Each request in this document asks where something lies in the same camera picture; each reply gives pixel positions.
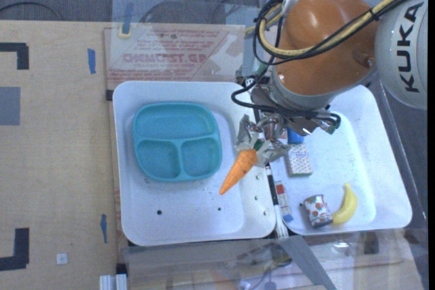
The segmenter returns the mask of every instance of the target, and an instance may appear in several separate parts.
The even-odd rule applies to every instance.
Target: yellow banana
[[[349,183],[345,184],[345,198],[339,210],[332,214],[332,225],[340,225],[350,220],[358,206],[358,197],[352,191]]]

